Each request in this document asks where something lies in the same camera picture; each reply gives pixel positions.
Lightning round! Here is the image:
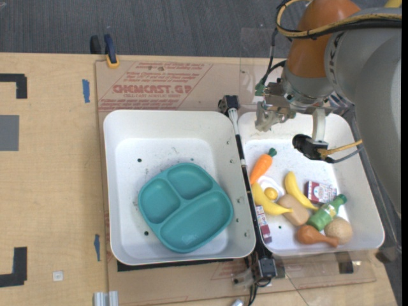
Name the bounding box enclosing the thin black and white rod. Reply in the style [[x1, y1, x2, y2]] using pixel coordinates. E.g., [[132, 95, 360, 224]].
[[228, 106, 268, 259]]

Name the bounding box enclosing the orange carrot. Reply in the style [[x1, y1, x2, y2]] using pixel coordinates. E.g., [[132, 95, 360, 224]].
[[249, 147, 278, 186]]

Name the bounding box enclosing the brown cardboard board red print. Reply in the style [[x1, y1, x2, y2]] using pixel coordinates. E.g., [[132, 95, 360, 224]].
[[95, 59, 377, 303]]

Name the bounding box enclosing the small red and white carton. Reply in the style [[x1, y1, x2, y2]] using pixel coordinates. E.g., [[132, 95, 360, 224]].
[[254, 205, 273, 245]]

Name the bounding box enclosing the tan bread loaf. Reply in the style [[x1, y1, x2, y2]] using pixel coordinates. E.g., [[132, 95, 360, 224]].
[[276, 193, 310, 227]]

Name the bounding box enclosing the green bottle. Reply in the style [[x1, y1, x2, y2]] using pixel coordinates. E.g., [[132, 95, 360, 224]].
[[306, 193, 348, 232]]

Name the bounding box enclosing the yellow banana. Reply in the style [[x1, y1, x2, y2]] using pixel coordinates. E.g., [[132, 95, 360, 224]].
[[251, 182, 294, 217], [284, 170, 320, 212]]

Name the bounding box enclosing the white fried egg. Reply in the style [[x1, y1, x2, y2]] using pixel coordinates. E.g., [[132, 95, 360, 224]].
[[256, 175, 286, 203]]

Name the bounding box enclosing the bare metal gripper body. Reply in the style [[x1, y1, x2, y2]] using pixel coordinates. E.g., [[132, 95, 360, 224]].
[[263, 82, 330, 114]]

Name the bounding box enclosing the round tan bread roll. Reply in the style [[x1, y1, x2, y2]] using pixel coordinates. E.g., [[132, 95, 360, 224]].
[[323, 216, 354, 245]]

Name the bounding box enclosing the white plastic tray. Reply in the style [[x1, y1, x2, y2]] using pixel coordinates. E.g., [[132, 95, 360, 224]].
[[237, 111, 386, 257], [103, 109, 257, 266]]

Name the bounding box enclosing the orange chicken drumstick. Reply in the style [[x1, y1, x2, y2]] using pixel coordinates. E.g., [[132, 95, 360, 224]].
[[296, 224, 340, 248]]

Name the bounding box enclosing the black block with thin wires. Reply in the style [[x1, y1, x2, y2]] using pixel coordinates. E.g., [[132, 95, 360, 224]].
[[217, 94, 241, 114], [257, 257, 278, 279]]

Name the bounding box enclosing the teal divided plate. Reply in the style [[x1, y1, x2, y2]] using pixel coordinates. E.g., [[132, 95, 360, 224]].
[[137, 161, 235, 254]]

